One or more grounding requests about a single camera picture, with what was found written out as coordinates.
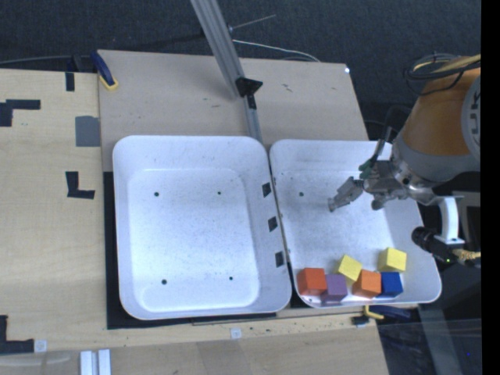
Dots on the white plastic tray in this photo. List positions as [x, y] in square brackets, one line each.
[191, 229]
[332, 229]

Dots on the purple cube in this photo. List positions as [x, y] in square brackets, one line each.
[336, 286]

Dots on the pale wood board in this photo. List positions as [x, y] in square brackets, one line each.
[176, 104]

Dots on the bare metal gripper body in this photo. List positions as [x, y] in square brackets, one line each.
[386, 182]

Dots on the black cylinder on white bracket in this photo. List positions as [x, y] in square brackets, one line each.
[449, 219]

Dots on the yellow cube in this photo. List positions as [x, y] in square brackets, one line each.
[392, 259]
[349, 267]

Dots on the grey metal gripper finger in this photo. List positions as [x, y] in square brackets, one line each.
[345, 194]
[377, 204]

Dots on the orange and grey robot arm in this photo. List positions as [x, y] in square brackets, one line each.
[437, 127]

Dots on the orange cube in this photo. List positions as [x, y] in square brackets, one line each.
[367, 283]
[311, 280]

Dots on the blue cube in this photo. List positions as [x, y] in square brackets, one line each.
[391, 283]

